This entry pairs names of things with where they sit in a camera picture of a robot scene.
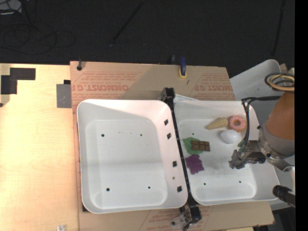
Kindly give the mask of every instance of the black floor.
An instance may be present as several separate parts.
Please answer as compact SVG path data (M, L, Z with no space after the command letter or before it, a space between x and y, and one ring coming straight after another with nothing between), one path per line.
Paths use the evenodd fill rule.
M20 0L0 15L0 62L71 60L225 66L229 76L267 59L295 66L295 0Z

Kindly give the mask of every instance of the white plastic tray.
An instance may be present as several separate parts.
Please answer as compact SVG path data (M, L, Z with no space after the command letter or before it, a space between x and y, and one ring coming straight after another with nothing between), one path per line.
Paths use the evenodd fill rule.
M77 117L82 201L88 211L185 204L185 177L171 110L164 102L85 100Z
M227 144L220 133L227 128L207 130L205 127L219 117L241 115L245 117L241 101L180 101L175 105L175 116L184 157L190 156L182 139L193 137L209 141L210 152L202 152L204 171L194 175L188 171L188 178L194 199L202 205L218 205L248 201L275 200L272 193L279 181L274 167L264 164L246 164L242 169L231 169L233 150L237 143ZM258 121L250 108L250 140L258 140Z

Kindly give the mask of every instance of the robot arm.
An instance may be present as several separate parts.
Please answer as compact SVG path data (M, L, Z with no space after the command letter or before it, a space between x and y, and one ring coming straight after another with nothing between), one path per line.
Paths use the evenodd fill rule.
M289 74L272 74L265 78L266 84L278 91L284 91L282 96L243 99L246 111L247 131L239 143L239 149L233 151L229 165L240 169L247 163L264 163L268 161L281 171L290 171L293 177L293 191L283 186L276 186L273 194L289 205L295 207L295 167L285 161L295 155L295 77ZM291 82L288 86L279 83ZM259 139L249 141L249 104L252 101L278 100L267 121L259 127Z

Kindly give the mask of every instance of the cable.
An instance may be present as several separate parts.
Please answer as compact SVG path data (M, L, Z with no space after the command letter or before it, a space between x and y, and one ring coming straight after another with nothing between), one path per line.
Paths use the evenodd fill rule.
M288 91L288 92L294 92L295 91L295 76L292 74L282 74L282 73L273 73L269 74L264 79L265 83L271 87L274 91ZM285 84L285 83L291 83L291 85L288 86L280 86L278 84Z
M63 48L75 44L76 38L72 32L68 30L55 30L51 25L43 21L32 20L26 8L29 3L26 5L24 0L18 0L21 2L21 6L18 10L22 8L24 11L24 14L22 14L18 10L11 8L9 1L10 0L6 0L4 2L8 5L9 9L0 11L0 14L13 12L12 17L10 17L13 20L13 23L0 28L0 33L5 45L5 47L0 45L1 49L17 53L37 55L47 53L54 48Z
M241 142L238 144L239 152L243 152L248 144L249 132L250 132L250 119L249 119L249 108L250 104L254 101L274 101L280 99L280 96L265 96L265 97L248 97L242 99L242 105L244 107L245 115L246 115L246 134Z

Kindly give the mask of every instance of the blue clamp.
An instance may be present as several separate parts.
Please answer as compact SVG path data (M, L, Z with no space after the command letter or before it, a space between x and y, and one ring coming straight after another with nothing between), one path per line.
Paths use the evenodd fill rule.
M179 69L180 78L185 79L187 77L186 74L186 60L183 56L180 57L180 65L181 68Z

